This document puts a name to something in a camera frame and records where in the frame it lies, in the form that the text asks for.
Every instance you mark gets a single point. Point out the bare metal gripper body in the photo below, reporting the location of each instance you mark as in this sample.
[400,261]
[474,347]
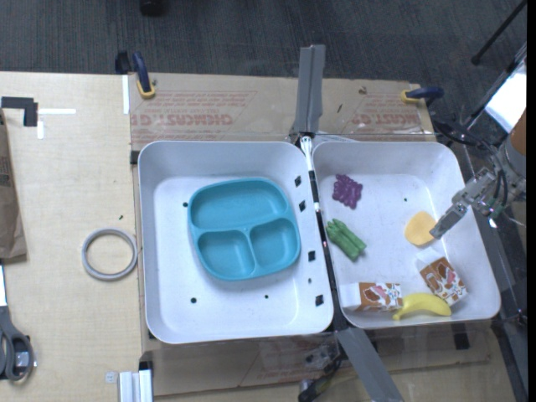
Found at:
[477,191]

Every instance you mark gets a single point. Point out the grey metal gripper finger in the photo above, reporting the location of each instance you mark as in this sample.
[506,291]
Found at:
[447,221]

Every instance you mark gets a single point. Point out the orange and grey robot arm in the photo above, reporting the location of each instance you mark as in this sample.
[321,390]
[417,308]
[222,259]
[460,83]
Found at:
[517,149]

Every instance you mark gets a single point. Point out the yellow flat chip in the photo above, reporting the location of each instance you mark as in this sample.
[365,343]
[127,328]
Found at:
[419,228]

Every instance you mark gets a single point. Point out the orange and white carton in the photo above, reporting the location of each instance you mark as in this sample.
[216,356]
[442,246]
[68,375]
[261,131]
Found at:
[377,296]
[444,279]

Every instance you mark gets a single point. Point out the white plastic tray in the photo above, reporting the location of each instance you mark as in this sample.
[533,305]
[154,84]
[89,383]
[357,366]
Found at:
[389,241]
[176,308]

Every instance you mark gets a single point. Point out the yellow banana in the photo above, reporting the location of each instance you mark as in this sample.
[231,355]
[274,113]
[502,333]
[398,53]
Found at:
[427,303]

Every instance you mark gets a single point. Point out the green asparagus bunch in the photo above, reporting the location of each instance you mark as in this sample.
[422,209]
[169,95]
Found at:
[345,239]

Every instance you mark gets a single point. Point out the purple grapes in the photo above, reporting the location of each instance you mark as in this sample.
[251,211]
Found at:
[347,191]

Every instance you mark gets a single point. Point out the blue divided plate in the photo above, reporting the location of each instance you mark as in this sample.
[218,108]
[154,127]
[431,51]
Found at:
[234,207]

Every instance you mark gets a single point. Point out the brown cardboard board red print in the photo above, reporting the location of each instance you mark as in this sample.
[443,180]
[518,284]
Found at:
[234,111]

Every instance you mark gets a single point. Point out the white tape roll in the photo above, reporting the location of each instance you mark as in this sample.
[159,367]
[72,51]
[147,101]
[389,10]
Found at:
[86,262]

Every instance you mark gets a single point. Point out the black caster wheel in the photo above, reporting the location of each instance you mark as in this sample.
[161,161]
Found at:
[151,3]

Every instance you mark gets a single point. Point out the brown paper bag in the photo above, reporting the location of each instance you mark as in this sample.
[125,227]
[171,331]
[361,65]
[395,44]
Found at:
[8,207]

